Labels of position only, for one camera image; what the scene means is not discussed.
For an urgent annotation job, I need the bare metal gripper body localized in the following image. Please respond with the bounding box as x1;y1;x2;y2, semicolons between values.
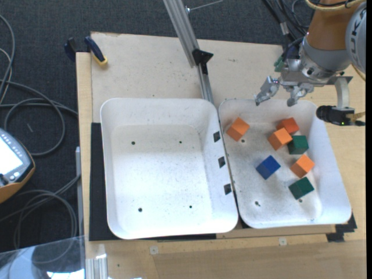
278;58;346;92

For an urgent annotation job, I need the orange cube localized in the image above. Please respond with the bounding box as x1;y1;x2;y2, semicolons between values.
226;117;251;142
289;154;316;179
267;127;294;151
276;117;301;135

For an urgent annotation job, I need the green cube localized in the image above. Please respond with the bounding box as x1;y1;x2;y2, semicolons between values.
287;135;310;156
288;176;316;201

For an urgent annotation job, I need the blue cube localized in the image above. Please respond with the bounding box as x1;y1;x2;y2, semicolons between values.
255;155;282;181

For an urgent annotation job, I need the white plastic tray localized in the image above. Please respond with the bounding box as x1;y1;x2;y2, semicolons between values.
217;98;353;230
99;97;240;241

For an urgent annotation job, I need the pale wood board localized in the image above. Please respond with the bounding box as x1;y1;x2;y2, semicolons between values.
90;31;338;239

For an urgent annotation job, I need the black cylinder on white bracket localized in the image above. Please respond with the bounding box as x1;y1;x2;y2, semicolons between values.
316;76;357;127

